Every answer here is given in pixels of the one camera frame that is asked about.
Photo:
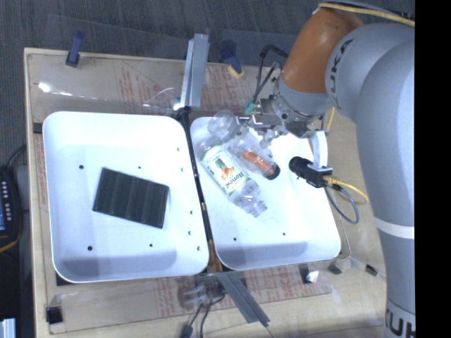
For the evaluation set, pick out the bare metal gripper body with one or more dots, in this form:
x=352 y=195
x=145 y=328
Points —
x=269 y=116

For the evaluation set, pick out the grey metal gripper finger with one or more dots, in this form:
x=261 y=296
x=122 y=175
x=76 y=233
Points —
x=245 y=121
x=270 y=137

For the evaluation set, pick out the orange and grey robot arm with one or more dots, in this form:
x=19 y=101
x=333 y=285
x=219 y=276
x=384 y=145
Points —
x=380 y=83

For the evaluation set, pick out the clear crumpled plastic bottle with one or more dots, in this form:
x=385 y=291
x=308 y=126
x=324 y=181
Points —
x=222 y=122

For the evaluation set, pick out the clear bottle black cap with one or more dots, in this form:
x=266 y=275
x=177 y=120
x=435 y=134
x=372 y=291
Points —
x=260 y=162

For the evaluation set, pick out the clear bottle green orange label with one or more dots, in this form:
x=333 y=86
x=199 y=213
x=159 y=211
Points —
x=229 y=178

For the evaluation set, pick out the white plastic tray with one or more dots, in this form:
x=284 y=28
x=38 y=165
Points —
x=296 y=217
x=116 y=136

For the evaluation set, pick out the brown cardboard board red print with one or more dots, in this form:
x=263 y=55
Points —
x=116 y=79

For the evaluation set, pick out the black ribbed rectangular panel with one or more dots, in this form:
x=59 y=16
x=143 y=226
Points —
x=130 y=197

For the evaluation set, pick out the black cylinder on white bracket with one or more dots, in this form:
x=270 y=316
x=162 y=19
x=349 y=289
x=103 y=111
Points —
x=308 y=171

